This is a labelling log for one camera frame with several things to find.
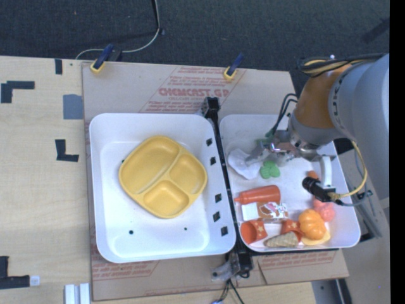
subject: blue and yellow clamp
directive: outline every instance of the blue and yellow clamp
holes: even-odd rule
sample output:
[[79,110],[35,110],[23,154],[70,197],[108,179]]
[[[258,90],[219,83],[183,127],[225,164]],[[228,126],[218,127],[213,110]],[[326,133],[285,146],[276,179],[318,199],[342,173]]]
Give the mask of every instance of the blue and yellow clamp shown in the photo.
[[113,51],[114,45],[112,44],[108,44],[106,46],[106,48],[103,49],[103,51],[101,52],[101,55],[98,57],[98,59],[96,61],[94,61],[92,63],[92,65],[90,66],[90,70],[95,73],[98,74],[106,65],[106,60],[108,59],[109,55],[111,54],[111,52]]
[[235,59],[235,61],[225,69],[225,71],[223,72],[223,77],[227,81],[232,81],[233,80],[233,78],[236,75],[236,68],[242,63],[243,59],[244,59],[243,54],[239,53],[239,55]]

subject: yellow cable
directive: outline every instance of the yellow cable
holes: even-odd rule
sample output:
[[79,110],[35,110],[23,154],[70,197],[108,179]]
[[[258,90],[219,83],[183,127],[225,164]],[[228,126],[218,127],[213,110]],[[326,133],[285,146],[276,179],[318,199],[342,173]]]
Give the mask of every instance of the yellow cable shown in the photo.
[[357,144],[353,141],[351,141],[351,142],[352,142],[353,148],[357,152],[357,154],[360,158],[361,164],[363,166],[363,172],[364,172],[363,180],[361,181],[361,184],[355,190],[353,190],[349,193],[346,193],[346,194],[328,193],[328,196],[331,197],[333,200],[338,200],[340,198],[351,196],[353,194],[358,193],[360,191],[360,189],[363,188],[363,186],[365,185],[366,180],[367,180],[367,169],[366,169],[366,165],[363,160],[363,157],[361,156],[361,153],[360,153],[360,150],[359,150]]

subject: white cable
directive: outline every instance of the white cable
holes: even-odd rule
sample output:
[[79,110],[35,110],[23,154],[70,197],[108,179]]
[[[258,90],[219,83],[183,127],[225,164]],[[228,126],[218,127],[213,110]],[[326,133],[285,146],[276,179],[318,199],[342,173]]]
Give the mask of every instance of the white cable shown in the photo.
[[[158,7],[158,0],[154,0],[154,5],[156,6],[156,20],[158,23],[158,29],[156,30],[155,35],[153,36],[153,38],[146,44],[143,45],[142,47],[138,48],[138,49],[132,49],[129,51],[122,51],[122,53],[134,53],[134,52],[139,52],[142,51],[143,49],[147,48],[148,46],[150,46],[155,39],[157,38],[157,36],[159,35],[160,32],[160,16],[159,16],[159,7]],[[102,52],[104,51],[103,49],[86,49],[85,51],[80,52],[77,56],[76,56],[76,60],[78,60],[79,57],[81,57],[83,54],[87,53],[87,52]]]

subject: white tray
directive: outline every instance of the white tray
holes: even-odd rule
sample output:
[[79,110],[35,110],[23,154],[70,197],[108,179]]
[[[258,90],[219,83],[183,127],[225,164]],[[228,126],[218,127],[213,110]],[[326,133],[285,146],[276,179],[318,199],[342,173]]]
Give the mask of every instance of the white tray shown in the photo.
[[[263,139],[277,120],[276,115],[229,115],[220,122],[220,132],[222,145],[226,160],[229,153],[234,149],[241,149],[245,153],[250,153],[255,147],[256,139]],[[278,129],[285,129],[287,126],[287,117],[285,117]],[[320,154],[336,155],[332,160],[332,185],[337,188],[338,193],[346,193],[347,186],[344,175],[337,157],[335,146],[330,143],[320,150]],[[281,176],[278,178],[263,179],[258,175],[255,179],[245,179],[239,175],[227,162],[230,188],[233,198],[238,197],[241,191],[255,187],[275,184],[280,189],[281,202],[287,205],[289,218],[297,220],[299,214],[312,207],[313,196],[302,187],[302,180],[306,172],[314,170],[321,177],[320,164],[318,162],[309,162],[303,158],[294,158],[280,167]],[[342,201],[351,203],[350,197]],[[243,223],[240,204],[234,202],[235,212],[239,226]],[[360,239],[360,228],[356,217],[356,212],[352,206],[337,206],[335,218],[325,225],[331,234],[327,243],[317,246],[299,245],[299,248],[266,248],[263,241],[256,241],[247,246],[257,252],[279,252],[279,251],[297,251],[314,249],[336,249],[348,248],[356,245]],[[265,224],[268,237],[280,234],[281,224]]]
[[[236,233],[211,124],[193,114],[105,113],[89,127],[96,241],[110,262],[138,262],[223,254]],[[148,137],[164,135],[204,165],[208,182],[183,214],[157,218],[122,189],[118,170]]]

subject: orange bottle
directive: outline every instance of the orange bottle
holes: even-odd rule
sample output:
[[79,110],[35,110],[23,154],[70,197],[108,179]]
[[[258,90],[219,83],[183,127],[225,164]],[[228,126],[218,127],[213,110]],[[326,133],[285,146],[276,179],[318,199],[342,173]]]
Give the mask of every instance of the orange bottle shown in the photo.
[[280,203],[281,196],[280,190],[276,185],[268,185],[264,187],[257,187],[246,191],[241,191],[239,197],[234,201],[239,202],[241,205],[255,203],[255,202],[269,202]]

